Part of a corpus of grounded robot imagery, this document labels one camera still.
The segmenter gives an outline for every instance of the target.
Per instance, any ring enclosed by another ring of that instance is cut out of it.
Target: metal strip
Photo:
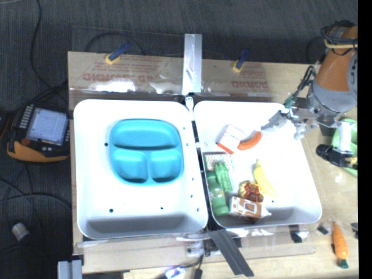
[[[209,231],[208,234],[220,249],[235,275],[254,276],[253,271],[226,230]]]
[[[58,262],[57,272],[58,279],[83,279],[80,259],[72,262]]]
[[[185,34],[182,94],[201,92],[202,89],[202,36]]]

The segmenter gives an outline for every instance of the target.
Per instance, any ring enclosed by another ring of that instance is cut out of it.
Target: toy banana
[[[272,186],[272,184],[268,181],[259,160],[257,160],[255,170],[253,171],[253,175],[255,176],[255,180],[257,181],[257,184],[260,187],[262,193],[273,197],[277,196],[278,193],[276,189]]]

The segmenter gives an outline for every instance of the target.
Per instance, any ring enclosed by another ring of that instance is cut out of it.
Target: food package
[[[228,214],[230,216],[237,216],[251,223],[271,215],[262,203],[252,202],[249,199],[239,198],[237,196],[230,198],[229,210]]]
[[[224,149],[227,153],[233,154],[238,149],[238,145],[244,136],[241,130],[233,125],[227,125],[216,143],[217,146]]]
[[[204,165],[207,171],[214,171],[214,166],[217,163],[224,163],[229,171],[233,170],[233,162],[231,155],[225,152],[206,152],[203,154]]]
[[[252,202],[263,202],[263,195],[260,193],[259,186],[253,181],[244,181],[239,186],[240,198],[249,199]]]

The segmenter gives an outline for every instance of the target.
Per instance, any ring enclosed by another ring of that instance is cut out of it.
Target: metal bracket
[[[290,225],[289,233],[294,243],[302,243],[309,234],[307,231],[300,231],[298,224]]]
[[[353,228],[353,232],[355,233],[354,234],[354,237],[356,238],[356,239],[359,239],[359,237],[358,237],[358,222],[354,222],[354,223],[352,223],[351,224],[351,226],[352,226],[352,228]]]
[[[58,279],[83,279],[81,260],[58,262]]]
[[[185,34],[182,95],[201,92],[201,88],[202,36],[201,34]]]

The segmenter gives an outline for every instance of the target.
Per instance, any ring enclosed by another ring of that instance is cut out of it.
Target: toy carrot
[[[349,256],[349,248],[336,221],[333,221],[333,243],[335,246],[336,256],[339,259],[338,265],[343,269],[347,269],[349,266],[346,262],[346,258]]]
[[[240,142],[239,145],[238,145],[238,149],[239,150],[251,149],[259,143],[261,138],[262,138],[261,131],[257,131],[257,132],[255,132],[255,134],[253,135],[253,137],[249,141]]]

